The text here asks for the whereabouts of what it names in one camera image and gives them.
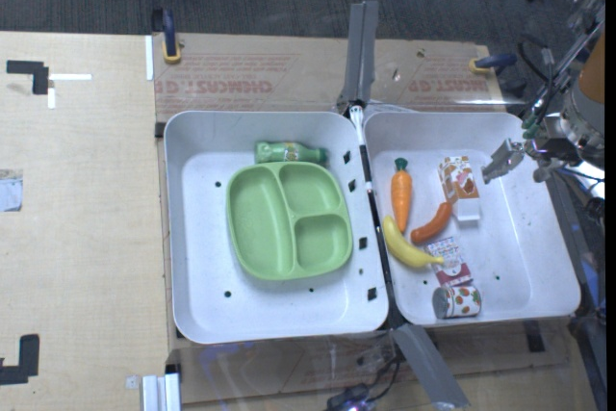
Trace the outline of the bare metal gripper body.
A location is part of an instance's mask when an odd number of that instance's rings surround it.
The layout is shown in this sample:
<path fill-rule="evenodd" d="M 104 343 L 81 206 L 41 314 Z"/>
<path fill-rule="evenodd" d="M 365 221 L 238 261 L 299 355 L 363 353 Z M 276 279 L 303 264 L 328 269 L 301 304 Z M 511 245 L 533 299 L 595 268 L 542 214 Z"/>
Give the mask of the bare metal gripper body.
<path fill-rule="evenodd" d="M 571 112 L 524 122 L 526 153 L 539 161 L 581 162 L 604 169 L 604 138 L 589 122 Z"/>

